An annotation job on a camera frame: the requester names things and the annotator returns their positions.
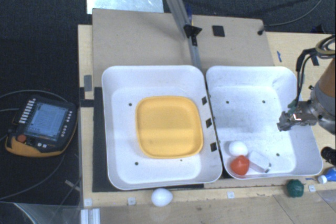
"black floor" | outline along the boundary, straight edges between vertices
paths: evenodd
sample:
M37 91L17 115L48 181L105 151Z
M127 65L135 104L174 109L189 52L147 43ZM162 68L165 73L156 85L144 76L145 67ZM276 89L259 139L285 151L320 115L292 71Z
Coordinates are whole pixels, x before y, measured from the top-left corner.
M194 14L260 18L266 25L293 20L319 0L184 0ZM77 25L89 24L86 0L0 0L0 95L23 89L59 94L78 104ZM323 0L308 16L292 24L266 27L270 31L309 33L321 25L335 33L335 0ZM16 108L29 96L19 94L0 100L0 110ZM0 112L0 139L6 134L13 112ZM45 179L62 156L31 159L12 155L0 142L0 200ZM60 204L70 191L65 180L79 178L77 136L55 174L39 187L5 199L12 202ZM73 191L65 200L75 205Z

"dark green ball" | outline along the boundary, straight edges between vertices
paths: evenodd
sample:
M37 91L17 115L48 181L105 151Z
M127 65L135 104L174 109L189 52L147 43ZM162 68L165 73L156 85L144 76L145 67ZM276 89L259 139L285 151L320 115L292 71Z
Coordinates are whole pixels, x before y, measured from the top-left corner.
M292 179L287 183L288 195L293 198L302 197L304 188L303 184L297 179Z

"wooden table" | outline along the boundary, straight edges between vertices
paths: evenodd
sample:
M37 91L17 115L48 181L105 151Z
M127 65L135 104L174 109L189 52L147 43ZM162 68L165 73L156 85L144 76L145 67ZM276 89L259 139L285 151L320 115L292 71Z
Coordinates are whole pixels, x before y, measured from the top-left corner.
M292 71L303 49L311 48L328 35L266 33L274 65ZM79 79L84 87L84 75L93 75L92 26L78 27ZM320 60L319 67L307 65L302 97L309 97L309 85L315 85L329 64ZM85 92L93 99L93 91ZM335 136L320 126L313 126L319 150L335 148ZM319 184L316 177L266 178L255 180L221 179L206 184L203 189L175 190L173 202L156 208L151 204L151 190L92 192L93 108L80 108L79 135L82 166L82 200L85 208L101 208L101 223L322 223L336 219L336 203L325 199L336 196L336 183ZM325 163L323 170L331 167ZM284 185L288 179L298 178L305 185L301 198L288 198ZM235 198L229 199L232 191ZM136 206L128 206L128 198L136 199Z

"orange plate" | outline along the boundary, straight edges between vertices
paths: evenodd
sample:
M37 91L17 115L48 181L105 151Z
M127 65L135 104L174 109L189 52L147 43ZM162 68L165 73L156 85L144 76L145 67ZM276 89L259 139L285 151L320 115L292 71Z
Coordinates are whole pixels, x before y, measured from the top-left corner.
M203 131L193 101L177 96L149 97L136 107L136 134L148 157L182 158L200 152Z

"white egg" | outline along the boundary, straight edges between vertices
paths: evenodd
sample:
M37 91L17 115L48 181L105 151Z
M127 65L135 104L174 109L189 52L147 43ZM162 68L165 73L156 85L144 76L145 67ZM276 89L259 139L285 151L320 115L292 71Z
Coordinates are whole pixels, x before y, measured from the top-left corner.
M152 194L152 202L155 206L163 207L168 205L173 199L173 194L165 189L165 188L158 188L153 191Z
M242 141L232 141L229 144L229 153L232 156L246 156L248 154L248 149Z

